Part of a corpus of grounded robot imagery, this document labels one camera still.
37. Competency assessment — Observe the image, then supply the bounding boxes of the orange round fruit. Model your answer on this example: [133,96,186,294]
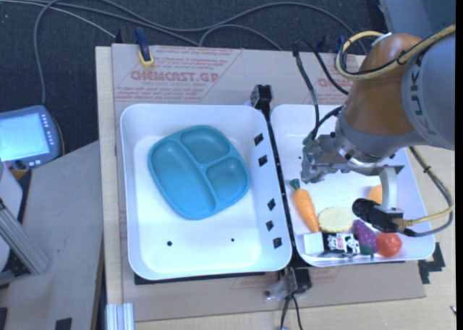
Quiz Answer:
[368,184,383,206]

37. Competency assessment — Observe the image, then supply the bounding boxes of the yellow round biscuit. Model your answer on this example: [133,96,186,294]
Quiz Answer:
[317,206,354,234]

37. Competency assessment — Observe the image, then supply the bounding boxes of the brown cardboard board red print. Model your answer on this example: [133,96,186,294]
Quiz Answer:
[111,43,427,322]

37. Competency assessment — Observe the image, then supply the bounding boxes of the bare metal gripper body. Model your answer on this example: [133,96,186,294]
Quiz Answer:
[305,133,385,176]

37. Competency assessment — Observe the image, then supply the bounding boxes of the black cylinder on white bracket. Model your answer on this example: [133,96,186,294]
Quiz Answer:
[352,164,405,234]

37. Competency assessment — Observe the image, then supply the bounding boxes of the red tomato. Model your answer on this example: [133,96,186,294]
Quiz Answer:
[377,232,403,258]

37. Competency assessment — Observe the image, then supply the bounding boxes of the blue divided plate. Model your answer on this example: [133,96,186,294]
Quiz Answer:
[147,124,251,221]

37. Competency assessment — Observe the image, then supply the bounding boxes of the white carton with cow print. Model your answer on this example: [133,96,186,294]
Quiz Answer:
[302,232,361,258]

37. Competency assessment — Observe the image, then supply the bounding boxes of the purple grapes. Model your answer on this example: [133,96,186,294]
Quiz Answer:
[352,219,379,259]

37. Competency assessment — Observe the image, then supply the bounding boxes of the orange carrot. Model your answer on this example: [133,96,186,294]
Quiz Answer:
[289,178,320,234]

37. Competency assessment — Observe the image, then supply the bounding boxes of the white plastic tray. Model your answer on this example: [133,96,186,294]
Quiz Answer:
[270,103,436,268]
[119,103,293,281]

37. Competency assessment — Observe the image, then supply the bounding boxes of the thin black rod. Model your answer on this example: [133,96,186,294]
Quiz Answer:
[263,103,297,268]

